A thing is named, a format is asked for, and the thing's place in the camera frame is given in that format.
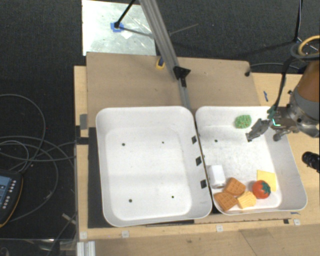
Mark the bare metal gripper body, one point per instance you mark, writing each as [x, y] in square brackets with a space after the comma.
[287, 120]

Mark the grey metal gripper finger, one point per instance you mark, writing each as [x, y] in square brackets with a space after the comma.
[281, 135]
[257, 130]

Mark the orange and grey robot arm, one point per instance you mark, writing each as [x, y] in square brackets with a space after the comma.
[311, 82]

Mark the green broccoli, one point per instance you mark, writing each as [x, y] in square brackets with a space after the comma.
[242, 121]

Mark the white plastic tray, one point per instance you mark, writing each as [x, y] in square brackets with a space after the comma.
[237, 155]
[150, 170]

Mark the yellow cheese slice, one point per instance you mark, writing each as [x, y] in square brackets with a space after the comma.
[268, 177]

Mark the red tomato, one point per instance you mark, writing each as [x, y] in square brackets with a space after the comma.
[260, 190]

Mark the brown waffle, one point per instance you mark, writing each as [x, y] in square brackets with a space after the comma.
[234, 186]
[225, 201]

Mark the white carton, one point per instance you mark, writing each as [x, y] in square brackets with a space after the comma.
[216, 175]

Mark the yellow waffle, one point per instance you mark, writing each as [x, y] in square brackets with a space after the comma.
[247, 200]

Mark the brown cardboard board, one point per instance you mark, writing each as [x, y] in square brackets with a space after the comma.
[130, 82]

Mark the black cylinder on white bracket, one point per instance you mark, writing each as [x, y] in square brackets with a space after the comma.
[311, 161]

